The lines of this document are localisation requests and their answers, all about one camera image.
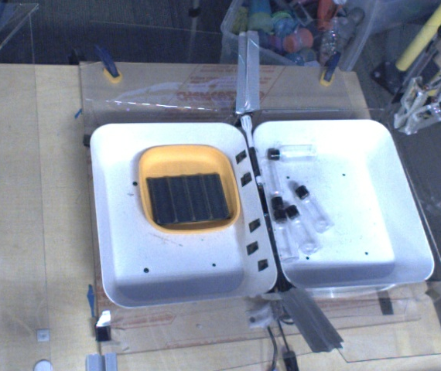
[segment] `black vial cap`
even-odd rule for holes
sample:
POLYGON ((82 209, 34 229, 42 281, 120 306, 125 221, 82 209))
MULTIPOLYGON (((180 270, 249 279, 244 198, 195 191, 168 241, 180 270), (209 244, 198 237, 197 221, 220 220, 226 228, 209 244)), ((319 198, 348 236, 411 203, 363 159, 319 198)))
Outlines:
POLYGON ((310 191, 304 185, 298 187, 295 192, 300 199, 305 199, 308 195, 310 195, 310 191))
POLYGON ((294 219, 295 217, 299 216, 299 211, 296 205, 288 206, 285 208, 285 212, 290 219, 294 219))
POLYGON ((284 201, 281 196, 274 196, 270 201, 274 210, 284 209, 284 201))
POLYGON ((272 161, 278 161, 281 158, 281 152, 277 148, 267 150, 267 158, 272 161))
POLYGON ((284 209, 274 210, 274 220, 275 221, 286 221, 288 218, 285 215, 284 209))

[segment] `yellow pole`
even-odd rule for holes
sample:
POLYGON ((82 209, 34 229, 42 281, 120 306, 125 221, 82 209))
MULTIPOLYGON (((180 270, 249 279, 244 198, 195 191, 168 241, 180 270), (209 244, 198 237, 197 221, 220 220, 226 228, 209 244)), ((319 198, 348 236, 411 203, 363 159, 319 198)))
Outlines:
POLYGON ((427 23, 422 27, 419 34, 417 34, 410 43, 406 51, 397 60, 396 68, 399 71, 406 71, 411 66, 417 56, 437 33, 439 26, 441 26, 441 4, 429 18, 427 23))

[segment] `plastic storage bin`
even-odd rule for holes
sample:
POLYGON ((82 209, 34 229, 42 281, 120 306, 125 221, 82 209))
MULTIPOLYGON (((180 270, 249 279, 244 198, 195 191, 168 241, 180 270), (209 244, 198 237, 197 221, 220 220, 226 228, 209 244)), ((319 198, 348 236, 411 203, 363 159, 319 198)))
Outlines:
MULTIPOLYGON (((238 58, 238 36, 232 27, 238 9, 244 0, 233 0, 220 25, 222 32, 221 63, 235 63, 238 58)), ((364 21, 358 26, 357 34, 350 41, 340 59, 339 67, 351 71, 370 35, 383 32, 402 23, 411 22, 431 14, 441 0, 347 0, 348 8, 364 10, 364 21)), ((294 65, 294 62, 268 49, 260 49, 260 63, 265 65, 294 65)))

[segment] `wire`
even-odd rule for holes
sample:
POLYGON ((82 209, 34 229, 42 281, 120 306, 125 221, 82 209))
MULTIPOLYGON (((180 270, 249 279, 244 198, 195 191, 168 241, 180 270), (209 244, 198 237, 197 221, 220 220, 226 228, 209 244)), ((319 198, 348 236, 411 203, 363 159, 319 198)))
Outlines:
POLYGON ((284 330, 282 329, 281 321, 279 319, 277 319, 277 324, 279 325, 279 330, 281 331, 282 340, 284 341, 284 346, 288 352, 291 352, 291 349, 289 349, 288 342, 285 340, 284 330))
POLYGON ((270 335, 270 339, 272 340, 272 346, 274 347, 274 354, 272 356, 272 365, 270 370, 275 371, 275 365, 277 363, 277 356, 278 356, 278 350, 277 350, 277 342, 275 341, 275 336, 270 327, 267 327, 268 334, 270 335))

